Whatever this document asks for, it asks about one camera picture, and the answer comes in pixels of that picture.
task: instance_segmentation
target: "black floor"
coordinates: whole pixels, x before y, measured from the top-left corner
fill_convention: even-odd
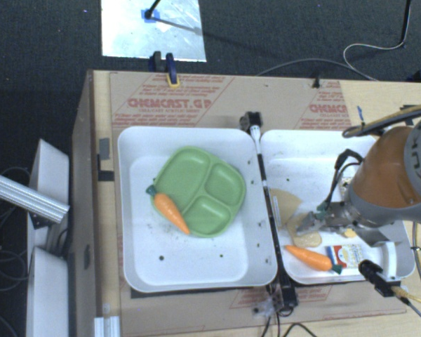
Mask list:
[[[342,62],[343,49],[362,42],[400,42],[406,0],[199,0],[206,63],[178,63],[180,72],[254,75],[302,58]],[[101,55],[100,0],[0,0],[0,171],[31,168],[43,138],[70,151],[76,107],[87,69],[146,71],[147,61]],[[355,48],[350,61],[385,81],[421,71],[421,0],[413,0],[404,48]],[[345,69],[302,63],[274,75],[362,79]],[[14,173],[12,177],[25,176]],[[25,214],[2,229],[3,248],[25,250]],[[19,274],[17,260],[6,266]],[[0,292],[0,314],[25,334],[25,288]],[[10,336],[0,323],[0,336]]]

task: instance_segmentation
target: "white tray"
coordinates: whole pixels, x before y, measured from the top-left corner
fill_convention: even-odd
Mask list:
[[[244,202],[214,238],[187,236],[158,215],[145,189],[177,149],[196,146],[239,170]],[[277,271],[260,170],[251,137],[236,129],[135,126],[118,141],[123,269],[141,292],[263,286]]]
[[[268,131],[261,140],[268,186],[294,194],[302,200],[296,215],[315,211],[328,195],[338,155],[349,148],[365,156],[374,141],[370,136],[346,139],[341,132],[334,131]],[[337,188],[333,201],[340,200]],[[387,242],[381,247],[371,248],[359,237],[348,239],[336,233],[320,232],[322,243],[311,250],[326,254],[326,246],[360,244],[363,259],[377,263],[386,275],[394,279],[410,275],[415,264],[403,222],[381,227],[381,231],[399,243]],[[281,246],[293,244],[285,227],[278,229],[278,237]],[[364,279],[356,268],[345,269],[341,275],[319,272],[304,265],[284,248],[281,251],[287,273],[299,283],[327,284]]]

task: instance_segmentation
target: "carrot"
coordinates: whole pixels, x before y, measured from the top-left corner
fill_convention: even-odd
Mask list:
[[[313,252],[307,249],[301,249],[297,246],[286,245],[286,250],[300,259],[306,265],[320,271],[335,271],[338,274],[342,272],[341,265],[333,265],[328,256],[321,253]]]
[[[167,220],[172,222],[172,224],[178,227],[185,234],[190,233],[184,218],[182,218],[181,213],[175,205],[175,202],[173,202],[168,195],[157,192],[154,185],[149,186],[146,193],[153,196],[154,206]]]

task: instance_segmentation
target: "orange carrot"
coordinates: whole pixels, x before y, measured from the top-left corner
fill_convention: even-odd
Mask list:
[[[322,255],[321,253],[301,249],[300,247],[292,245],[286,245],[286,250],[292,255],[294,255],[296,258],[299,258],[306,265],[314,268],[315,270],[333,270],[338,274],[342,272],[341,265],[333,265],[330,258],[328,256]]]
[[[147,188],[147,194],[150,194],[154,198],[154,205],[158,211],[172,224],[177,226],[185,234],[189,234],[189,228],[187,227],[184,218],[182,218],[175,202],[166,194],[156,191],[155,186],[151,185]]]

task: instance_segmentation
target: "green plate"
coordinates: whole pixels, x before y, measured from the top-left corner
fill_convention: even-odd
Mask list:
[[[190,232],[200,237],[222,234],[239,211],[246,191],[234,167],[197,147],[177,150],[154,186],[176,203]]]

